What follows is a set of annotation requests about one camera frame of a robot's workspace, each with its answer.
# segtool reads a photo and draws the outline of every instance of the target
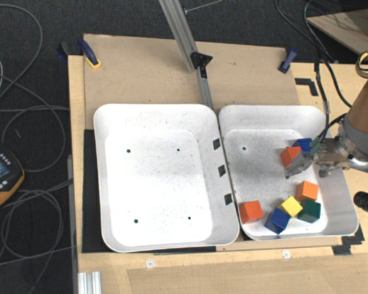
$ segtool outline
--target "red-orange cube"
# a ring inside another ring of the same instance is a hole
[[[243,224],[255,222],[264,217],[259,200],[242,204],[239,208],[239,211],[241,223]]]
[[[319,185],[303,181],[296,187],[296,199],[303,202],[305,199],[313,202],[318,198]]]
[[[292,165],[292,161],[296,156],[301,152],[300,146],[295,147],[286,147],[284,151],[281,153],[281,159],[283,166],[285,168],[289,168]]]

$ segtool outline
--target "block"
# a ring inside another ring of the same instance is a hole
[[[284,231],[284,229],[286,229],[289,220],[289,214],[282,211],[281,209],[275,208],[270,214],[264,226],[274,233],[280,234],[282,231]]]
[[[292,147],[300,146],[301,151],[303,153],[310,153],[311,152],[311,146],[310,146],[311,142],[312,142],[312,138],[300,138],[293,143]]]
[[[320,218],[321,205],[319,203],[306,199],[301,203],[301,205],[302,211],[297,215],[298,219],[313,223]]]
[[[246,202],[240,206],[239,210],[241,223],[243,224],[252,223],[264,217],[259,200]]]
[[[296,187],[296,199],[303,202],[305,199],[315,201],[318,198],[319,185],[303,181]]]
[[[295,217],[302,210],[302,206],[293,196],[290,196],[278,206],[278,209],[286,212],[291,217]]]
[[[289,168],[292,165],[292,161],[296,156],[301,152],[300,146],[295,147],[286,147],[284,151],[281,153],[281,159],[283,166],[285,168]]]

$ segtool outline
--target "dark green cube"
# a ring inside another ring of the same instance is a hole
[[[320,204],[306,199],[301,203],[302,211],[297,215],[297,218],[309,223],[315,222],[320,218]]]

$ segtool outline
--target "blue cube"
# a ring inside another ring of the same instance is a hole
[[[290,220],[289,214],[278,208],[275,208],[272,214],[267,219],[264,226],[269,230],[273,231],[274,233],[279,234],[282,231],[284,231],[284,229],[288,225],[289,220]]]
[[[309,153],[311,151],[312,138],[300,138],[296,140],[292,147],[300,146],[303,153]]]

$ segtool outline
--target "yellow cube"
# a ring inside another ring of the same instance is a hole
[[[278,206],[279,209],[289,214],[291,217],[295,217],[302,210],[300,203],[293,197],[290,196],[281,205]]]

